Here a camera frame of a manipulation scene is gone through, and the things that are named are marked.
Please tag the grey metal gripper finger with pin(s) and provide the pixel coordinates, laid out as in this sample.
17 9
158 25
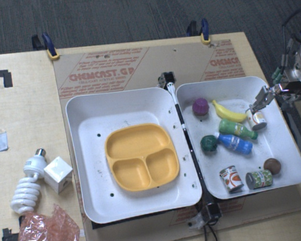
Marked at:
269 97
261 96

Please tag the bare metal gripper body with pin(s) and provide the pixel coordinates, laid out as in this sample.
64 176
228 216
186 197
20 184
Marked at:
299 85

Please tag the white can yellow orange label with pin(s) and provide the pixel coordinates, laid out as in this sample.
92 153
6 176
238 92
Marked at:
258 119

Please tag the yellow banana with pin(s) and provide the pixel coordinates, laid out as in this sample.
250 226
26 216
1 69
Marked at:
228 114

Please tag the green bottle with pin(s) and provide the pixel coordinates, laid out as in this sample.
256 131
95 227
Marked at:
233 128

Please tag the white plastic tray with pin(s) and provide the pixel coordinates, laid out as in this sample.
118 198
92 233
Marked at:
275 146
95 161

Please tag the blue bottle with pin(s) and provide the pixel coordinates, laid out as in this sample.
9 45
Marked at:
235 144

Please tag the purple ribbed toy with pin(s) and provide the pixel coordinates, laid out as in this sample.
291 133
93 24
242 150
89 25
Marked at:
200 106

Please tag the brown round toy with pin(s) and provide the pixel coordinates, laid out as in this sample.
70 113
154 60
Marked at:
272 166

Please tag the green broccoli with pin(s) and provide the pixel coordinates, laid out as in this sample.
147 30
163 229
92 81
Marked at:
208 143

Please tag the green can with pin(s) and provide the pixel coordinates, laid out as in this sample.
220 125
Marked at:
259 179

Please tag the thin black and white rod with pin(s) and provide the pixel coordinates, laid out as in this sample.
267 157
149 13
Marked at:
187 137

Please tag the white can orange red label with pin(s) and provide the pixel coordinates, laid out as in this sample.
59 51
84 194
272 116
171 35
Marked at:
231 179

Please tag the brown cardboard board red print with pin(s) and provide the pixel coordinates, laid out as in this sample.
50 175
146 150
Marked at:
139 67

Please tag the yellow divided plate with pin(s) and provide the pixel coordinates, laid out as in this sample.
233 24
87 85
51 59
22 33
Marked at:
141 156

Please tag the white cube box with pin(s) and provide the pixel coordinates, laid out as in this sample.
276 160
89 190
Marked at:
58 173

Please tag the white spiral light bulb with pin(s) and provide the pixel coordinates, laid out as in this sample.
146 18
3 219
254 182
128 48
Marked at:
26 188

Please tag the pink bubble wrap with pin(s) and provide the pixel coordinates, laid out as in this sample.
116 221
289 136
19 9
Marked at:
45 240

